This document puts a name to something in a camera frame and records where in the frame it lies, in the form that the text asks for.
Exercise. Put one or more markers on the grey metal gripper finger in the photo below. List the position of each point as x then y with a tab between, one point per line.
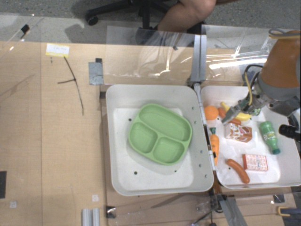
230	116

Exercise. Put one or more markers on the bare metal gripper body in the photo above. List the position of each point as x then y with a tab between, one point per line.
252	105

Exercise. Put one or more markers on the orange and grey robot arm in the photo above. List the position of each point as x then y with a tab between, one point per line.
281	62

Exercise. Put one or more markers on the short orange sausage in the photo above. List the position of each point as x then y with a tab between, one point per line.
221	112

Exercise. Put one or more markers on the yellow banana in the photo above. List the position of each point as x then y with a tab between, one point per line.
244	116

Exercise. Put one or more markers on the white and orange carton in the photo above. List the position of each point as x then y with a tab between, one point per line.
238	132

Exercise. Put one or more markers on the orange toy fruit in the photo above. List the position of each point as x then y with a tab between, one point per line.
211	112

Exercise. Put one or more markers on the thin black and white rod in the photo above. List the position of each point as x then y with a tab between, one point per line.
208	138

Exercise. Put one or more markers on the orange carrot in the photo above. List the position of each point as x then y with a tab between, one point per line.
214	145

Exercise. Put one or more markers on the green plastic bottle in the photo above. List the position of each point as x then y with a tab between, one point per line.
269	135

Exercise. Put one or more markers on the orange and white packet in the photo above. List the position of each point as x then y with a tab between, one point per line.
255	162

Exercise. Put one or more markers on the long orange sausage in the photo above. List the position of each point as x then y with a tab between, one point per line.
238	171

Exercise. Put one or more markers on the green divided plate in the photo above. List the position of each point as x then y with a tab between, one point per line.
162	131

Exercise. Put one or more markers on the white plastic tray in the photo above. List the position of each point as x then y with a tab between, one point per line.
122	173
270	175

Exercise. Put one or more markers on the person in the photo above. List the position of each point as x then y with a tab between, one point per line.
192	6

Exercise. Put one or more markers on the black office chair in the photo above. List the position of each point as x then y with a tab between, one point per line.
141	6

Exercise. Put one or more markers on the black cylinder on white bracket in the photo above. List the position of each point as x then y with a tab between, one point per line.
288	131

